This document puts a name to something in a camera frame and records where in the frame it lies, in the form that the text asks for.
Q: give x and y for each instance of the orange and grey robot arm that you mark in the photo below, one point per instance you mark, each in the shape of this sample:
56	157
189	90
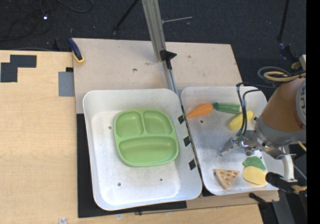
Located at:
280	110

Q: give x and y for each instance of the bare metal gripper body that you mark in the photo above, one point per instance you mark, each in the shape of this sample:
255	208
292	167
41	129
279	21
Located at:
252	140

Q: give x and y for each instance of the green toy leaf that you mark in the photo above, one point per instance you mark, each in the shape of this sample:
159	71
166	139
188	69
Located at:
255	162

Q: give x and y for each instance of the white plastic tray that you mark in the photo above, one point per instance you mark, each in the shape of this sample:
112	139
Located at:
140	188
212	140

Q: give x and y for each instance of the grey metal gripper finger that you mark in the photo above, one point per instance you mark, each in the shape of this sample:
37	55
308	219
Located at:
250	152
228	146

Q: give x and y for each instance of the pale wood board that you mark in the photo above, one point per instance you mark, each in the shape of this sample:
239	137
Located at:
117	68

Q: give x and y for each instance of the yellow oval toy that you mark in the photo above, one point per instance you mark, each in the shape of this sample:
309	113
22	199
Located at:
254	175

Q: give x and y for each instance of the black cylinder on white bracket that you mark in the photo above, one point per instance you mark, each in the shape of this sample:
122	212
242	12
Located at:
287	165

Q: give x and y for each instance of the beige pizza slice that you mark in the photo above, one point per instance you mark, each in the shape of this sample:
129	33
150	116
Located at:
226	176

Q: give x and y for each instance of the orange carrot with green top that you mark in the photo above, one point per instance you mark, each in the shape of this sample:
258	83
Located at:
201	110

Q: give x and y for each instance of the green divided plate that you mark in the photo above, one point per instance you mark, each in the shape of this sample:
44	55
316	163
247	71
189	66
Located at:
146	140

